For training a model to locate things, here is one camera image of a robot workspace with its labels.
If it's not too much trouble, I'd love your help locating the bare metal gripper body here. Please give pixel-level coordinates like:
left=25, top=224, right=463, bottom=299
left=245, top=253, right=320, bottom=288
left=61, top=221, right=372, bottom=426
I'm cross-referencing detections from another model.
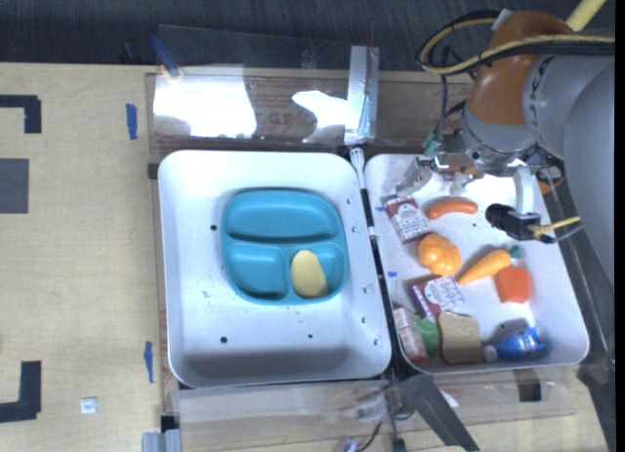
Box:
left=431, top=133, right=532, bottom=181

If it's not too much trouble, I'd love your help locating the orange toy sausage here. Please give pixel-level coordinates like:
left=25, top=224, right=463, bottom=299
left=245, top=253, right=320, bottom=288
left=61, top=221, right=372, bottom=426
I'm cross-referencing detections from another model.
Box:
left=425, top=197, right=479, bottom=222

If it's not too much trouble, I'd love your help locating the red and white carton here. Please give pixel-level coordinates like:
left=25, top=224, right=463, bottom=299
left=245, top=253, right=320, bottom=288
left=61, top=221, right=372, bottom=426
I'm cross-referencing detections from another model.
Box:
left=383, top=195, right=433, bottom=245

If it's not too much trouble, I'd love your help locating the orange toy croissant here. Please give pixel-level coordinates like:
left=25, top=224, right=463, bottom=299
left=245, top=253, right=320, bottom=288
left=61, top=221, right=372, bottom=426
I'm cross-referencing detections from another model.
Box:
left=417, top=232, right=463, bottom=277

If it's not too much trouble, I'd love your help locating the orange toy carrot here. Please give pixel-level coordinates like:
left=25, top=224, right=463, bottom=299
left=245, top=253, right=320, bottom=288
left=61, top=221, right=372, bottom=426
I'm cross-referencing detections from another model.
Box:
left=455, top=244, right=523, bottom=287

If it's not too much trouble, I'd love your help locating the purple and white carton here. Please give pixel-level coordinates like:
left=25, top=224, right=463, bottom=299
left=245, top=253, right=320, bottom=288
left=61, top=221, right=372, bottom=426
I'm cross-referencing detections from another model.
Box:
left=410, top=274, right=467, bottom=319

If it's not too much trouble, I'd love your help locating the orange block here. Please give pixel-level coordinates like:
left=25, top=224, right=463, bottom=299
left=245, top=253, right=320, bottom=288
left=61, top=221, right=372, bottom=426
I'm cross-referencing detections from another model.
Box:
left=493, top=265, right=532, bottom=306

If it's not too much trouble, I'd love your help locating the yellow toy potato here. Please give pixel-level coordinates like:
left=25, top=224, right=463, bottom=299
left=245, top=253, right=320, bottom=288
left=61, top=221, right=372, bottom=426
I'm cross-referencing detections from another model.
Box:
left=289, top=249, right=330, bottom=300

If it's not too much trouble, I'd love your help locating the white plastic tray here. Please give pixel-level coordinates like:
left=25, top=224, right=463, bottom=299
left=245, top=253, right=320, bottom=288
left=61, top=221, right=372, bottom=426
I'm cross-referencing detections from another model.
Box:
left=156, top=148, right=394, bottom=390
left=363, top=152, right=591, bottom=377

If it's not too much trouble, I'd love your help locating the brown toy bread slice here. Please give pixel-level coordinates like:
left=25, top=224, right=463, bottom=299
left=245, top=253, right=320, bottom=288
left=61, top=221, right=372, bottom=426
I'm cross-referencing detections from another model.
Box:
left=436, top=309, right=485, bottom=365

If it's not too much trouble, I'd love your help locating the green toy vegetable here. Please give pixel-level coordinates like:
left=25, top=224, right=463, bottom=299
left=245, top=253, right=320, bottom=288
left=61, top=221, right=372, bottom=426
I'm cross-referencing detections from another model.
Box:
left=414, top=313, right=442, bottom=355

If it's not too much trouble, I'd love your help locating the orange and white carton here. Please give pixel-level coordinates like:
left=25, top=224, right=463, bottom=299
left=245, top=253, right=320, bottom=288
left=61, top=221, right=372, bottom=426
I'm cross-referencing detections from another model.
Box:
left=392, top=306, right=430, bottom=364

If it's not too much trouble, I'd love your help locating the blue divided plate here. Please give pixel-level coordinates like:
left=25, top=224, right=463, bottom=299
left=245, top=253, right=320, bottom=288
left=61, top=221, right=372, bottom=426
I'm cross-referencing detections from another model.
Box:
left=220, top=186, right=350, bottom=305

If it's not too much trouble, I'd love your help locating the blue packet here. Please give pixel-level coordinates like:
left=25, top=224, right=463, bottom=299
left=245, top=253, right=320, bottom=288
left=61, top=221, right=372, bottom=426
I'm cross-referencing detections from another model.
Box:
left=482, top=324, right=549, bottom=364

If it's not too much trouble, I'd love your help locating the black cylinder on white bracket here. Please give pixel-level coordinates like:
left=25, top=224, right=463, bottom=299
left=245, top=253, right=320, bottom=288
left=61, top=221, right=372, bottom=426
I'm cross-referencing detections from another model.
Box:
left=484, top=165, right=544, bottom=242

